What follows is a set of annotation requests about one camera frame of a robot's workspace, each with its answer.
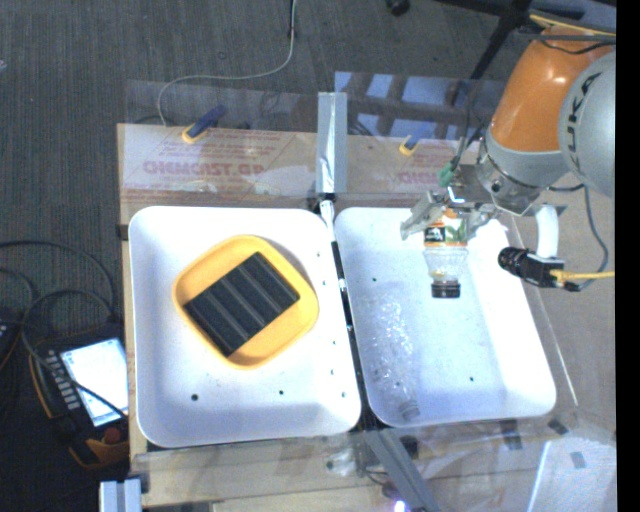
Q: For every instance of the black cylinder on white bracket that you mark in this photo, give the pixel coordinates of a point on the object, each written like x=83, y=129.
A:
x=530, y=264

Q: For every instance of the brown cardboard board red print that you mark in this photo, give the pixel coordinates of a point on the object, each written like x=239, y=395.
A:
x=220, y=165

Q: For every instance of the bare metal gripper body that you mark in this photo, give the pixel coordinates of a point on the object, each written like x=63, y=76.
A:
x=475, y=187

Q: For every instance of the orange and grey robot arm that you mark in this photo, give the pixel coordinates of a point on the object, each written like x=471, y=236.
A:
x=540, y=105

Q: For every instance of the clear plastic bottle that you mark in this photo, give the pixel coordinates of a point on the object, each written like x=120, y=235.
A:
x=392, y=345

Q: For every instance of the clear bottle with orange label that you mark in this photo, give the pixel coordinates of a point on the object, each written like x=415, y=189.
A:
x=446, y=260

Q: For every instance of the yellow divided plate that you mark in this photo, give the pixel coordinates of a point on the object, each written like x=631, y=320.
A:
x=295, y=325

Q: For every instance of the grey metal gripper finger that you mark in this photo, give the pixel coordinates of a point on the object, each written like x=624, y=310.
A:
x=481, y=220
x=419, y=215

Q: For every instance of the white plastic tray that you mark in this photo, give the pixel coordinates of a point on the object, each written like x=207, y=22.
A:
x=480, y=350
x=165, y=400

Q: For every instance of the black ribbed rectangular block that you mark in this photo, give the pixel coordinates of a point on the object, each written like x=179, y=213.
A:
x=240, y=302

